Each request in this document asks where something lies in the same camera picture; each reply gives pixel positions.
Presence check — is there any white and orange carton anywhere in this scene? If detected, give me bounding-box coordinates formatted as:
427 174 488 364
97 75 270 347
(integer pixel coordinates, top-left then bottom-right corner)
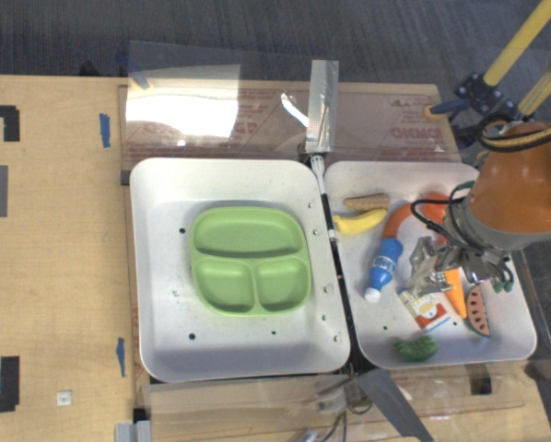
397 287 453 332

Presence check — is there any tan bread stick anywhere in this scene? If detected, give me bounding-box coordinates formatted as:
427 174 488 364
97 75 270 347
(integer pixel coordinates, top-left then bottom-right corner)
343 192 392 213

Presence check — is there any green broccoli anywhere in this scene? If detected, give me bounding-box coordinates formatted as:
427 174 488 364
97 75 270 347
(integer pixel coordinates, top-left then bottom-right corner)
393 334 440 364

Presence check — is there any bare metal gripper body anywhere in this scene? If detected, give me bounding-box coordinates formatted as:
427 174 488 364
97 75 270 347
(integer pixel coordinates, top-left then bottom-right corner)
434 218 512 287

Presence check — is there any blue bottle white cap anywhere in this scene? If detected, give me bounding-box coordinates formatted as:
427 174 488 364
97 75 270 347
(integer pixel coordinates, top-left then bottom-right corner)
363 237 404 304

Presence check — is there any green divided plate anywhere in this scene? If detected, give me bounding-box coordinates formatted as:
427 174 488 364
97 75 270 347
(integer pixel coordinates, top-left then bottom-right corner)
190 205 314 318

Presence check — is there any orange carrot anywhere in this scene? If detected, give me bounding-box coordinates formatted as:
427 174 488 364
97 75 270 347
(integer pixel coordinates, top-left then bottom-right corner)
442 267 469 320

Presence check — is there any white plastic tray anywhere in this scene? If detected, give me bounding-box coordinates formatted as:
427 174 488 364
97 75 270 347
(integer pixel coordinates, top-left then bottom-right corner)
323 160 539 371
128 157 352 384

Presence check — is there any red watermelon slice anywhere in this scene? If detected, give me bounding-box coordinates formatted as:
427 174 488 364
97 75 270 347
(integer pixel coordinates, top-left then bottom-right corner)
464 283 492 339

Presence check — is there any yellow banana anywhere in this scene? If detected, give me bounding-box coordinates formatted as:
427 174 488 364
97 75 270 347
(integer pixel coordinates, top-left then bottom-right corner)
333 207 390 237

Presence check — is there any brown cardboard board red print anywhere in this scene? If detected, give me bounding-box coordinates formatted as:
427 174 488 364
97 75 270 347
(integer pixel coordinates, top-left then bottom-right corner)
118 80 551 442

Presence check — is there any orange curved sausage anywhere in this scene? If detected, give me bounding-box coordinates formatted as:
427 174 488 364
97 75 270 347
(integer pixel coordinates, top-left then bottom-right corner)
381 192 452 244

